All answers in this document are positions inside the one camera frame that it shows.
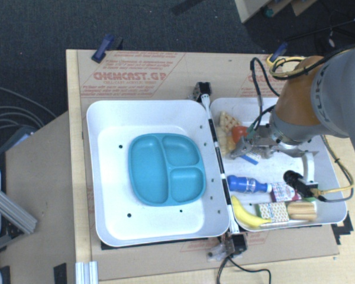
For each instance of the small green packet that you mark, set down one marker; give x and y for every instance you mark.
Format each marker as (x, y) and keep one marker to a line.
(310, 199)

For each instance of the red toy tomato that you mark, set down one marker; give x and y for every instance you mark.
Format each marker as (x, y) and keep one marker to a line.
(238, 131)

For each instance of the orange patterned white carton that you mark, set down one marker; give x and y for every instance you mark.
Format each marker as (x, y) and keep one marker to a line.
(273, 211)

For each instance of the white and purple carton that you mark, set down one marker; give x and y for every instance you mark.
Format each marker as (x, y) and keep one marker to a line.
(282, 191)

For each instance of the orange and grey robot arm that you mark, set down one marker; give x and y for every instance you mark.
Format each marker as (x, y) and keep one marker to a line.
(328, 99)

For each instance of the yellow banana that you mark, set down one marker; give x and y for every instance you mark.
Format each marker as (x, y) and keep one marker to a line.
(247, 216)

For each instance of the blue and white bottle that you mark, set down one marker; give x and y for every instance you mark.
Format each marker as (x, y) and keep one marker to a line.
(239, 183)

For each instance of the brown cardboard board red print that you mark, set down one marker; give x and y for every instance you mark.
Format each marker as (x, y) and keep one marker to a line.
(165, 262)

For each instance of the tan toy bread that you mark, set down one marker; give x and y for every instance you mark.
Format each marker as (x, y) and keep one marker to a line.
(302, 211)

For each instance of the yellow waffle biscuit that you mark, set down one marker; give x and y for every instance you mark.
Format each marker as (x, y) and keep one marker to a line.
(227, 122)

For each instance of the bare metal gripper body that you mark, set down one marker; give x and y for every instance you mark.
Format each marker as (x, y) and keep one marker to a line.
(266, 138)

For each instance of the blue divided plate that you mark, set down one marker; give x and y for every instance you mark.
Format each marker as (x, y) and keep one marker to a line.
(154, 170)

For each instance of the pale yellow waffle piece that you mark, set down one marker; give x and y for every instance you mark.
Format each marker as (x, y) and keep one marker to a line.
(226, 145)

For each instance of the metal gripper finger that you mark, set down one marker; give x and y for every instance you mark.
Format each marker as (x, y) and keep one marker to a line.
(267, 152)
(241, 148)

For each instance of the white and blue packet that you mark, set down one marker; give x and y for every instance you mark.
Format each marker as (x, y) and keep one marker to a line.
(252, 158)

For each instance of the thin black and white rod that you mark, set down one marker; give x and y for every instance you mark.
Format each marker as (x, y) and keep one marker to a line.
(217, 146)

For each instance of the white plastic tray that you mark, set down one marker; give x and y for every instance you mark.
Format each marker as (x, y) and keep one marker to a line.
(154, 114)
(272, 167)

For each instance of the black cylinder on white bracket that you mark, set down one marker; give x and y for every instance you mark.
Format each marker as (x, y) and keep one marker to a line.
(294, 178)

